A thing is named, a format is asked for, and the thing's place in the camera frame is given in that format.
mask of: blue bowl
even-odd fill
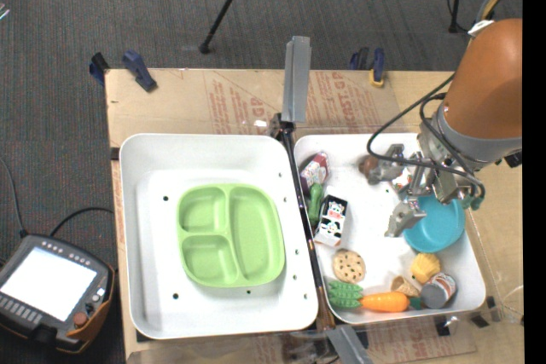
[[[454,244],[464,232],[465,214],[459,200],[442,205],[435,196],[420,197],[426,216],[403,231],[408,244],[423,253],[441,251]]]

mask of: green divided plate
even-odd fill
[[[284,267],[275,203],[252,185],[191,188],[178,201],[177,231],[184,270],[204,286],[258,286]]]

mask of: cardboard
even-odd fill
[[[127,137],[140,132],[260,135],[282,110],[282,70],[149,71],[158,83],[158,88],[151,93],[142,89],[128,70],[109,70],[105,74],[108,129],[114,151]],[[311,71],[307,120],[297,126],[296,137],[311,133],[374,132],[451,75],[451,72],[386,72],[384,86],[375,88],[370,85],[367,73]],[[417,107],[386,131],[418,132],[418,114]],[[247,361],[261,364],[308,362],[312,356],[321,362],[320,355],[313,355],[319,354],[320,348],[315,341],[305,339],[305,333],[299,337],[296,333],[288,336],[272,333],[257,337],[203,338],[197,342],[139,341],[128,304],[124,304],[127,275],[116,160],[112,161],[112,176],[125,355],[129,363]],[[520,325],[523,315],[521,166],[511,169],[505,163],[492,165],[483,169],[478,177],[484,182],[488,195],[478,211],[468,212],[467,229],[492,297],[488,302],[491,307],[484,305],[474,321],[472,318],[447,321],[449,336],[437,335],[433,321],[424,319],[412,321],[409,326],[371,326],[368,352],[374,363],[524,362],[524,329]]]

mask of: toy carrot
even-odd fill
[[[405,311],[410,306],[410,300],[402,292],[378,292],[358,299],[358,302],[373,311],[398,313]]]

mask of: white screen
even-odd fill
[[[65,321],[95,276],[91,269],[35,247],[0,292]]]

